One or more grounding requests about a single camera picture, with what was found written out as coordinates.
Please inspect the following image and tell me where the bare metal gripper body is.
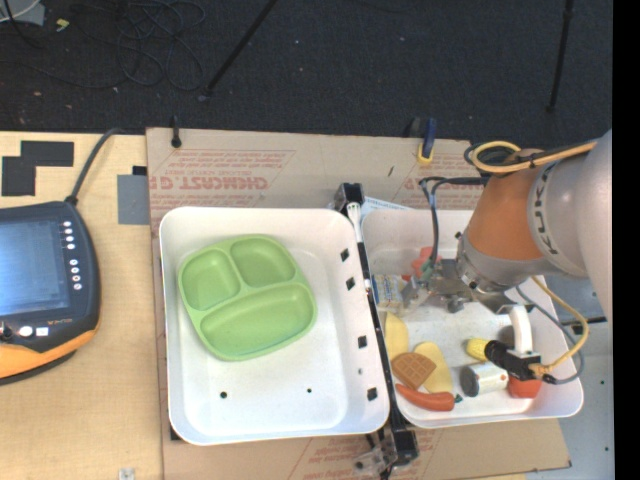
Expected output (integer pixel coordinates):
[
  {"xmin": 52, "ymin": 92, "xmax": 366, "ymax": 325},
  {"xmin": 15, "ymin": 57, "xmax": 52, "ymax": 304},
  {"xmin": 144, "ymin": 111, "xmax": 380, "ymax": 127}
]
[{"xmin": 418, "ymin": 257, "xmax": 519, "ymax": 315}]

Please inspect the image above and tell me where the small white and yellow carton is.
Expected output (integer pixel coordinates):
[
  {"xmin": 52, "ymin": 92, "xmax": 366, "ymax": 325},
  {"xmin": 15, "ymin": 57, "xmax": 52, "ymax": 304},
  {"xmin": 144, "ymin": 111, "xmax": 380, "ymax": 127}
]
[{"xmin": 371, "ymin": 273, "xmax": 407, "ymax": 315}]

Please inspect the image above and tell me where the orange pink toy food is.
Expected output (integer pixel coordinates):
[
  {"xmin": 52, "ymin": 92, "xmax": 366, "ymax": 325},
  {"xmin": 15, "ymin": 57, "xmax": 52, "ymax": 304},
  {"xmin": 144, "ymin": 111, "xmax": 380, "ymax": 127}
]
[{"xmin": 411, "ymin": 245, "xmax": 442, "ymax": 277}]

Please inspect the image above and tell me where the pale yellow toy slice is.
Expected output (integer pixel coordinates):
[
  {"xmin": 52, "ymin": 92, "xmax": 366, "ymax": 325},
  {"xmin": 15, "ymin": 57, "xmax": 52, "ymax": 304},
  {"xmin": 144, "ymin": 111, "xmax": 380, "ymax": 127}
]
[
  {"xmin": 413, "ymin": 341, "xmax": 454, "ymax": 395},
  {"xmin": 383, "ymin": 311, "xmax": 410, "ymax": 362}
]

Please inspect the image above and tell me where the yellow toy corn cob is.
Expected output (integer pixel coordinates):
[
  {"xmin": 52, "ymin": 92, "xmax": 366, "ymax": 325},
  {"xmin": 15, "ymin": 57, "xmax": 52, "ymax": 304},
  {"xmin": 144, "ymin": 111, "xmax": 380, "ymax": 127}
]
[{"xmin": 465, "ymin": 337, "xmax": 501, "ymax": 362}]

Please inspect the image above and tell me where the thin black and white rod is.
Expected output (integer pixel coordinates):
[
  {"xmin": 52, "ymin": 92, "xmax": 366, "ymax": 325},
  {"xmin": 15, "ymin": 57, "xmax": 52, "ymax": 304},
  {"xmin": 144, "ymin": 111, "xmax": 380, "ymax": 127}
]
[{"xmin": 347, "ymin": 201, "xmax": 407, "ymax": 434}]

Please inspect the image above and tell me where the brown toy waffle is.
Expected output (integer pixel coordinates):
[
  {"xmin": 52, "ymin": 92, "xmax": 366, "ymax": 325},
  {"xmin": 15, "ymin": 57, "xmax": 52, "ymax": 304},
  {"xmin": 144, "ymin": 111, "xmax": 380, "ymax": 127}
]
[{"xmin": 390, "ymin": 351, "xmax": 438, "ymax": 391}]

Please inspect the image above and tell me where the small silver can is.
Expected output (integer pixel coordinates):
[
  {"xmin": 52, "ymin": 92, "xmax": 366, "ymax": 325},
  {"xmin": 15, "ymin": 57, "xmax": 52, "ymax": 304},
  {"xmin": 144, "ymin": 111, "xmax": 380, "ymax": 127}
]
[{"xmin": 459, "ymin": 361, "xmax": 510, "ymax": 398}]

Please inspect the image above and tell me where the orange toy carrot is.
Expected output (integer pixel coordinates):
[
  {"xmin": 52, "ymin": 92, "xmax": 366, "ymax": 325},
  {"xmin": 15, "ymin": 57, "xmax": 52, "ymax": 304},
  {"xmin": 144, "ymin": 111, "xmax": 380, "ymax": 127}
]
[{"xmin": 394, "ymin": 382, "xmax": 464, "ymax": 412}]

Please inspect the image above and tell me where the white plastic tray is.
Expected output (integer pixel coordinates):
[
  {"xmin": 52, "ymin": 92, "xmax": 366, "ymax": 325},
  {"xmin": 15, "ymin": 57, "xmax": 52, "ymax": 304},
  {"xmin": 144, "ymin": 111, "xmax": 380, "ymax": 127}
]
[
  {"xmin": 360, "ymin": 209, "xmax": 585, "ymax": 429},
  {"xmin": 158, "ymin": 206, "xmax": 391, "ymax": 447}
]

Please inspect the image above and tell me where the red orange round toy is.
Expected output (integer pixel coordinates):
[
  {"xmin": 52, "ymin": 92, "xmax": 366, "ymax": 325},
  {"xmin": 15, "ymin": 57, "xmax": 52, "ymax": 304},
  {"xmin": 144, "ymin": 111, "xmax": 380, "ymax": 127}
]
[{"xmin": 506, "ymin": 375, "xmax": 544, "ymax": 400}]

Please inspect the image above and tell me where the green divided plate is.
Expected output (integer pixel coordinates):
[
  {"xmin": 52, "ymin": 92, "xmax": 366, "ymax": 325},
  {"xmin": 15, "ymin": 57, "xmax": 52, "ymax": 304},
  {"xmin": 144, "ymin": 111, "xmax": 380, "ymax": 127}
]
[{"xmin": 177, "ymin": 234, "xmax": 319, "ymax": 362}]

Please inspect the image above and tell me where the brown cardboard board red print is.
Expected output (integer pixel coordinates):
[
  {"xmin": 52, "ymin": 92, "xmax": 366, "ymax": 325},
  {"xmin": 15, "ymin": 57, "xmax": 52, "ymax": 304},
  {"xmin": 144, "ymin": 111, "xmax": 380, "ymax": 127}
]
[{"xmin": 144, "ymin": 127, "xmax": 572, "ymax": 480}]

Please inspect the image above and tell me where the black cylinder on white bracket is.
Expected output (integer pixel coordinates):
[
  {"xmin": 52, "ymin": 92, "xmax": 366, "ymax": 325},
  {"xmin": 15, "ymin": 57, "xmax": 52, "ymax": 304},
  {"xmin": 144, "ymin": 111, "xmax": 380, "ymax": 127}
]
[{"xmin": 483, "ymin": 305, "xmax": 544, "ymax": 382}]

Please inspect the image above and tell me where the black block with thin wires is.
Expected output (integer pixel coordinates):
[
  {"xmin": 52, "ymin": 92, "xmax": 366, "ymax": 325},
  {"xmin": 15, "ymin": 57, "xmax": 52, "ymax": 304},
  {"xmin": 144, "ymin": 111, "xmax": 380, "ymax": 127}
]
[
  {"xmin": 333, "ymin": 182, "xmax": 365, "ymax": 214},
  {"xmin": 389, "ymin": 426, "xmax": 419, "ymax": 465}
]

